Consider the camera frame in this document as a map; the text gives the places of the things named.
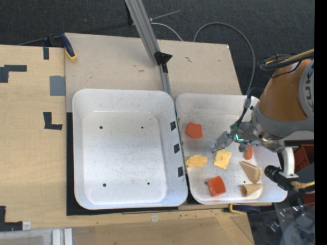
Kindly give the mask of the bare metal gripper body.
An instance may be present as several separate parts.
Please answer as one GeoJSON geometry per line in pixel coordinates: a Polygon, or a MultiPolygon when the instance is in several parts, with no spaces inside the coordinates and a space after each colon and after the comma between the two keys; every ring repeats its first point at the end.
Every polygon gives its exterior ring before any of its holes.
{"type": "Polygon", "coordinates": [[[236,143],[251,142],[251,146],[262,146],[274,153],[282,152],[280,137],[266,132],[260,124],[253,122],[235,122],[230,126],[230,134],[236,143]]]}

